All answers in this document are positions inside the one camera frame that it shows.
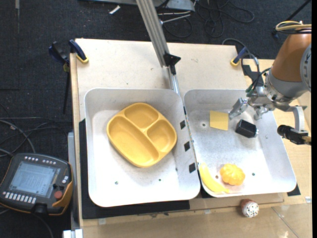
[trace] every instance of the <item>robotic hand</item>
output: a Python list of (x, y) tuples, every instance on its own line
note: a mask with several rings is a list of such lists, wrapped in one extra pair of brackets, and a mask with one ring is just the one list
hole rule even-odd
[(244, 112), (248, 106), (255, 110), (254, 119), (274, 109), (293, 112), (295, 128), (281, 125), (277, 132), (295, 144), (311, 145), (311, 138), (304, 130), (304, 108), (290, 103), (312, 88), (312, 31), (311, 25), (286, 21), (276, 26), (277, 31), (289, 34), (276, 59), (266, 73), (264, 86), (251, 85), (247, 99), (239, 98), (229, 113), (229, 118)]

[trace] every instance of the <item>black bracket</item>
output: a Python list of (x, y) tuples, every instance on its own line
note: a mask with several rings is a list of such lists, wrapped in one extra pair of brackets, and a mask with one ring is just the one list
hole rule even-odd
[(175, 64), (177, 64), (181, 58), (168, 53), (165, 53), (163, 57), (166, 65), (170, 67), (170, 72), (176, 75)]

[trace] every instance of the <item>yellow banana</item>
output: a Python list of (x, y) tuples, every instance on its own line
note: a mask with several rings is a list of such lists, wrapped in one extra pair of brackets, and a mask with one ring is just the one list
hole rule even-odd
[(216, 182), (210, 175), (207, 164), (201, 163), (199, 166), (199, 174), (203, 183), (213, 192), (226, 192), (229, 193), (229, 189), (223, 187), (220, 183)]

